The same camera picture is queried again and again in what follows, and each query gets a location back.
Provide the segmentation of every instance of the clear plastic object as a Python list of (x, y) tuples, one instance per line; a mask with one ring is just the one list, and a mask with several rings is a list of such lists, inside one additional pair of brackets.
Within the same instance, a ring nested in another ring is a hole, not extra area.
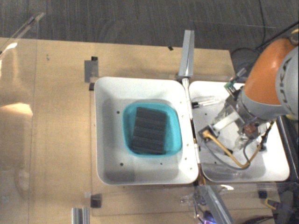
[(222, 99), (218, 96), (200, 96), (192, 99), (193, 108), (206, 108), (217, 105), (222, 102)]

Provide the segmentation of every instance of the blue plastic container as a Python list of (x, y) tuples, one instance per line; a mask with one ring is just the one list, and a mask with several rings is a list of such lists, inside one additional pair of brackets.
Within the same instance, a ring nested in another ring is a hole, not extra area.
[[(131, 149), (134, 132), (136, 110), (138, 107), (162, 111), (166, 113), (166, 126), (164, 138), (165, 154), (136, 154)], [(182, 136), (177, 112), (169, 105), (163, 103), (140, 102), (132, 103), (125, 107), (122, 112), (122, 132), (127, 150), (138, 157), (168, 157), (176, 154), (182, 147)]]

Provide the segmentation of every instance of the transparent acrylic panel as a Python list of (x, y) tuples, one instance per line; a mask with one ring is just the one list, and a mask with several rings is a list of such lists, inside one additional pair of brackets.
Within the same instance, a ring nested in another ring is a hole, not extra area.
[(38, 21), (0, 38), (0, 223), (28, 223)]

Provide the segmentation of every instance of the gray cable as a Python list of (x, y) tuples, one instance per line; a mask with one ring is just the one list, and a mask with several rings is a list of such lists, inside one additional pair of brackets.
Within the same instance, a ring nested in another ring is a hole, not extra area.
[(246, 142), (246, 144), (245, 144), (245, 146), (244, 146), (244, 149), (243, 149), (243, 153), (245, 154), (244, 156), (245, 156), (246, 160), (249, 162), (249, 165), (248, 165), (247, 167), (245, 167), (245, 168), (237, 168), (237, 167), (234, 167), (234, 166), (229, 165), (229, 164), (226, 163), (225, 161), (221, 160), (216, 154), (214, 154), (214, 152), (213, 152), (213, 151), (206, 145), (205, 142), (203, 142), (203, 144), (204, 144), (204, 146), (208, 149), (208, 151), (210, 152), (210, 154), (211, 154), (215, 159), (217, 159), (220, 163), (222, 163), (224, 166), (226, 166), (226, 167), (228, 167), (228, 168), (231, 168), (231, 169), (234, 169), (234, 170), (246, 170), (246, 169), (248, 169), (248, 168), (250, 167), (250, 165), (251, 165), (251, 163), (250, 163), (250, 161), (249, 161), (249, 159), (248, 159), (248, 157), (247, 157), (247, 155), (246, 155), (246, 153), (245, 153), (245, 147), (248, 146), (248, 144), (250, 143), (249, 141), (250, 141), (250, 140), (248, 140), (248, 141)]

